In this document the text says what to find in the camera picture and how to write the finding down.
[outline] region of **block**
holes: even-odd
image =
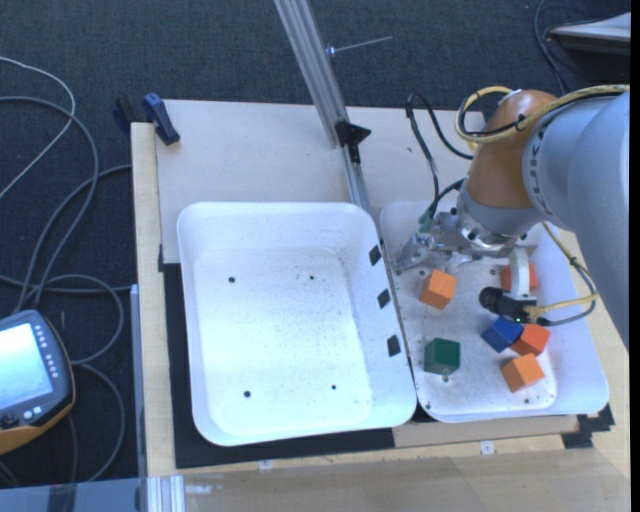
[[[424,371],[451,375],[460,368],[460,343],[434,338],[424,349]]]
[[[524,327],[522,324],[499,316],[480,336],[491,345],[496,352],[502,352],[520,337],[523,330]]]
[[[544,371],[533,354],[512,359],[500,371],[512,393],[544,379]]]
[[[434,308],[444,309],[453,299],[457,282],[455,276],[434,269],[422,283],[420,301]]]
[[[502,269],[502,272],[500,272],[500,282],[503,290],[507,292],[511,291],[511,266],[507,265]],[[533,266],[533,263],[529,263],[529,290],[536,286],[538,286],[536,268]]]
[[[521,356],[533,354],[539,356],[544,351],[551,331],[538,324],[526,324],[520,337],[511,345]]]

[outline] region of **black bracket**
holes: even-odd
[[[369,134],[371,134],[371,130],[356,126],[348,121],[343,120],[336,123],[336,135],[338,136],[340,146],[344,147],[345,144],[347,145],[349,148],[349,158],[351,158],[354,164],[360,163],[358,144],[366,139]]]
[[[593,432],[609,432],[611,425],[615,425],[611,407],[607,404],[596,417],[586,414],[578,415],[578,431],[562,434],[565,448],[593,448],[591,436]]]

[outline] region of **lit display screen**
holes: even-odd
[[[0,331],[0,410],[52,391],[31,326]]]

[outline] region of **orange cube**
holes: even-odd
[[[444,309],[453,299],[457,282],[455,276],[434,269],[422,283],[420,301],[434,308]]]
[[[508,292],[511,291],[511,266],[507,265],[500,272],[500,282],[502,283],[502,289]],[[538,286],[538,278],[536,277],[536,269],[533,263],[529,263],[529,289]]]
[[[533,354],[512,359],[500,371],[512,393],[544,379],[544,372]]]
[[[539,356],[547,346],[551,331],[538,324],[526,324],[520,337],[511,344],[510,348],[521,356],[533,354]]]

